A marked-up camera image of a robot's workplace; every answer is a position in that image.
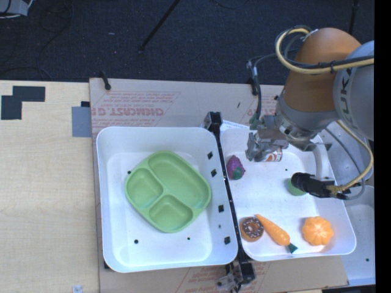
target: toy orange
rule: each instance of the toy orange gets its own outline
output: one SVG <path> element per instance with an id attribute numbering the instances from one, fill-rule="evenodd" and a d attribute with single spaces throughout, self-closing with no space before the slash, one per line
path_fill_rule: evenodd
<path id="1" fill-rule="evenodd" d="M 304 239 L 311 245 L 326 245 L 334 235 L 330 222 L 320 216 L 308 217 L 301 231 Z"/>

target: toy carrot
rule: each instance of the toy carrot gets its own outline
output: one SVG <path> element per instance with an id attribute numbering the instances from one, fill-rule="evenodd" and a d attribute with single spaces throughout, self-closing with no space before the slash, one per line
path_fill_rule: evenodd
<path id="1" fill-rule="evenodd" d="M 277 226 L 274 222 L 271 222 L 269 219 L 264 218 L 260 214 L 255 216 L 262 223 L 263 228 L 271 236 L 275 243 L 287 246 L 291 253 L 298 249 L 290 242 L 290 236 L 285 230 Z"/>

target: dark carpet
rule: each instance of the dark carpet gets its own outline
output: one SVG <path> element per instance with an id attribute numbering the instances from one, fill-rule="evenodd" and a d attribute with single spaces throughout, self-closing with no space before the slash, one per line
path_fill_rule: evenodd
<path id="1" fill-rule="evenodd" d="M 375 0 L 35 0 L 28 16 L 0 13 L 0 79 L 108 78 L 245 83 L 246 61 L 274 52 L 285 29 L 336 27 L 375 39 Z M 275 58 L 262 84 L 283 84 Z"/>

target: toy food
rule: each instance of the toy food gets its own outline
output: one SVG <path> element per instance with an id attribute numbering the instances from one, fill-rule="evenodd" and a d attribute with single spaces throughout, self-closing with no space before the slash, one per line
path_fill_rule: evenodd
<path id="1" fill-rule="evenodd" d="M 232 180 L 238 180 L 244 175 L 244 168 L 240 159 L 233 155 L 227 162 L 228 178 Z"/>
<path id="2" fill-rule="evenodd" d="M 301 231 L 304 239 L 311 245 L 326 245 L 334 235 L 330 222 L 320 216 L 308 217 Z"/>
<path id="3" fill-rule="evenodd" d="M 260 214 L 257 214 L 255 216 L 262 223 L 265 231 L 271 236 L 275 243 L 287 246 L 291 253 L 298 249 L 290 242 L 289 234 L 280 226 L 277 226 L 274 222 L 271 222 L 269 219 L 264 218 Z"/>
<path id="4" fill-rule="evenodd" d="M 245 217 L 240 221 L 242 238 L 249 242 L 259 240 L 263 235 L 263 225 L 255 217 Z"/>

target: light wood surface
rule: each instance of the light wood surface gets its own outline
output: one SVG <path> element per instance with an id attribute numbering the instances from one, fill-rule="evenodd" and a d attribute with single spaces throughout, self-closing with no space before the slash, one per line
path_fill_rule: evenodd
<path id="1" fill-rule="evenodd" d="M 99 292 L 92 139 L 72 137 L 71 108 L 88 83 L 1 81 L 46 87 L 0 120 L 0 291 Z"/>

